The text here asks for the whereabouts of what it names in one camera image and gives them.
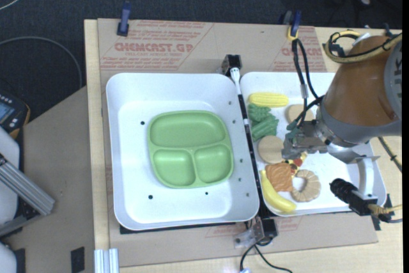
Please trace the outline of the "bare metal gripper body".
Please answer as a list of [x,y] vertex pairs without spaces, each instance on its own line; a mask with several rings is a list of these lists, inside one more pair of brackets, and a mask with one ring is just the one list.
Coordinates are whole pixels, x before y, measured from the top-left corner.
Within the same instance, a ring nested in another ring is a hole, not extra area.
[[301,126],[294,120],[286,130],[286,138],[292,138],[296,143],[307,147],[307,151],[303,153],[319,152],[336,156],[355,146],[355,143],[335,135],[321,120],[303,121]]

